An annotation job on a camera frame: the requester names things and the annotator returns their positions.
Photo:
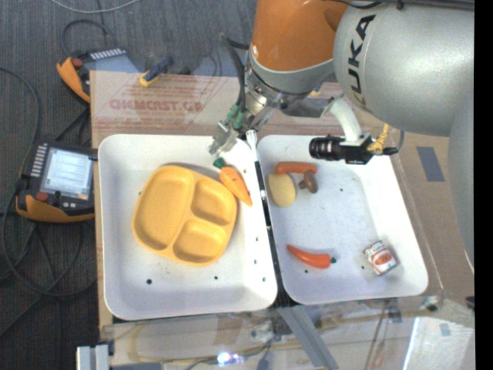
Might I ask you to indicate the orange toy carrot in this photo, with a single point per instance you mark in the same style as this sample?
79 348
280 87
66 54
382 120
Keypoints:
235 183

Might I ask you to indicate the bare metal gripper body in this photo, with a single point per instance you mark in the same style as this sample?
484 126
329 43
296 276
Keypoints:
259 111

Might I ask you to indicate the white plastic tray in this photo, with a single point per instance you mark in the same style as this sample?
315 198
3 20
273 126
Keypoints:
346 222
177 287

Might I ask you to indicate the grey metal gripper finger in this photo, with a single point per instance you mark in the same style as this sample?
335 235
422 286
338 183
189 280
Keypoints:
232 140
216 144

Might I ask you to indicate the orange toy chili pepper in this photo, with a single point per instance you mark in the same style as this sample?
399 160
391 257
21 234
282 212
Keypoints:
310 258

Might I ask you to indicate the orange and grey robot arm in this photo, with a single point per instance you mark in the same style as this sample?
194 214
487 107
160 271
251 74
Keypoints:
404 60

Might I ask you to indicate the black cylinder on white bracket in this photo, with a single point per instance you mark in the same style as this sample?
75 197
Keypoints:
334 149

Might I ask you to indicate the small white and red can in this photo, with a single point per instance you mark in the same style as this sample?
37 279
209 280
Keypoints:
381 258

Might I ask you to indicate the brown cardboard board red print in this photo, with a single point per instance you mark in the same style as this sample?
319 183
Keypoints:
161 110

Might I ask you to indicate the orange-red toy sausage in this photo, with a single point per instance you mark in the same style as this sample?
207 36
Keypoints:
294 167

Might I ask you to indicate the beige toy potato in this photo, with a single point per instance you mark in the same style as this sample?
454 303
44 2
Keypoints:
281 189

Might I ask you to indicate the brown toy mushroom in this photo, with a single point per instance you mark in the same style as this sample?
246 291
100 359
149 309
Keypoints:
310 182

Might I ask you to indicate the yellow divided plate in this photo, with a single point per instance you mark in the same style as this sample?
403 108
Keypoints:
181 214

